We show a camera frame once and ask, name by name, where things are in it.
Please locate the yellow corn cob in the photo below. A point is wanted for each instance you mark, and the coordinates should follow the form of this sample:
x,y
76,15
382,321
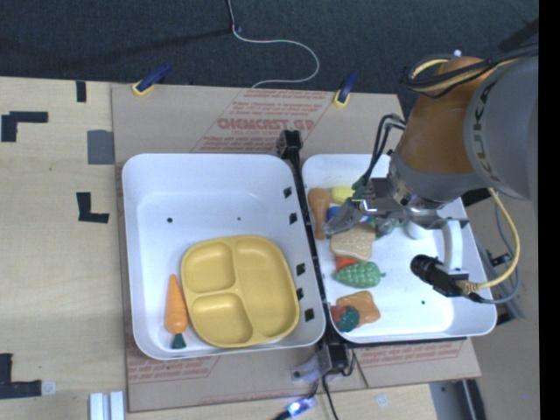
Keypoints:
x,y
341,194

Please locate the red strawberry green top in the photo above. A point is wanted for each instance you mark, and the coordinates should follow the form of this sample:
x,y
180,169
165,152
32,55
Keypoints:
x,y
345,318

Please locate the tan bread slice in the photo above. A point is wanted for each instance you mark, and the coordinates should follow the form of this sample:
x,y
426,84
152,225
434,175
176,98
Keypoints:
x,y
352,245

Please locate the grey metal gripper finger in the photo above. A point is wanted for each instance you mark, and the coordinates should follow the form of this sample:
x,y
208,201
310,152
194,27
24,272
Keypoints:
x,y
383,226
345,218

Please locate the orange chicken drumstick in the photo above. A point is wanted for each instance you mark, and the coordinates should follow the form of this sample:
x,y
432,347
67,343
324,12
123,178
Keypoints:
x,y
319,208

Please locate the black cylinder on white bracket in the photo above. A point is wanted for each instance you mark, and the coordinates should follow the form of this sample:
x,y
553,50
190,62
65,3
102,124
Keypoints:
x,y
437,274

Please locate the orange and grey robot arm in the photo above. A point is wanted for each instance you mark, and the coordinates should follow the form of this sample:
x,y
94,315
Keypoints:
x,y
442,138

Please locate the brown cardboard board red print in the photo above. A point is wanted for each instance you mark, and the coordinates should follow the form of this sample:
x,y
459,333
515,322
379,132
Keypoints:
x,y
175,121

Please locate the orange biscuit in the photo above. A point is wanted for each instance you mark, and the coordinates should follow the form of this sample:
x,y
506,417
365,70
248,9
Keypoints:
x,y
365,306

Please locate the white plastic tray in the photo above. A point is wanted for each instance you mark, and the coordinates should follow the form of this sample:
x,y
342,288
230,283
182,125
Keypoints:
x,y
407,304
205,191

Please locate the red orange toy piece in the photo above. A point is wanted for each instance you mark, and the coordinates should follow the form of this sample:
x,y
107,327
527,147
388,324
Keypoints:
x,y
343,263

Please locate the thin black rod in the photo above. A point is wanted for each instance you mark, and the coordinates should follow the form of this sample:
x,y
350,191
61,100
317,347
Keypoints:
x,y
316,252

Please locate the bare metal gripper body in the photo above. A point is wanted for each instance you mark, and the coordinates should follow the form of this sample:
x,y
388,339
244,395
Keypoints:
x,y
394,199

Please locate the green grapes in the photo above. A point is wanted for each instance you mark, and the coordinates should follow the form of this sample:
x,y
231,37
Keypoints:
x,y
359,275

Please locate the yellow divided plate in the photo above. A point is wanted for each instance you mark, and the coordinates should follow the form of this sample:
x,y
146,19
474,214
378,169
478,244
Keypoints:
x,y
240,291

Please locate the orange carrot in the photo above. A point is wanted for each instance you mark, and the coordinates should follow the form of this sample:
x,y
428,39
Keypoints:
x,y
176,306

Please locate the blue toy piece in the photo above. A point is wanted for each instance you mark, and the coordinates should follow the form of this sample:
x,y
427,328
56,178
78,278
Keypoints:
x,y
332,213

